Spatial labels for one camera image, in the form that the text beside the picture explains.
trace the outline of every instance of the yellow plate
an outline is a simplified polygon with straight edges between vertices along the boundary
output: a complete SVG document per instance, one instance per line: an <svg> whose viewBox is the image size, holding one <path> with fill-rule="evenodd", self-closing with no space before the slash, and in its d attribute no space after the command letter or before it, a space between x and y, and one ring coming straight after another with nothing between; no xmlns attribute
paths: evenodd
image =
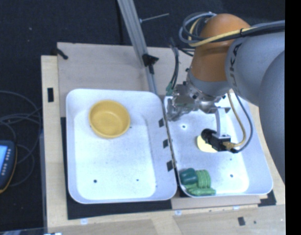
<svg viewBox="0 0 301 235"><path fill-rule="evenodd" d="M92 106L89 121L97 135L116 138L128 130L130 115L122 104L113 100L102 100Z"/></svg>

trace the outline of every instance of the black clamp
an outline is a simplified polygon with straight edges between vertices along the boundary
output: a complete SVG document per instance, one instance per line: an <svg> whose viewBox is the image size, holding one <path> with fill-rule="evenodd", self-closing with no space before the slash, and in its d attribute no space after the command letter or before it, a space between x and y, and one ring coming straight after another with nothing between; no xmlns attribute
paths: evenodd
<svg viewBox="0 0 301 235"><path fill-rule="evenodd" d="M159 58L148 54L143 54L142 59L144 62L144 66L149 67L150 74L155 74L153 65L159 60Z"/></svg>

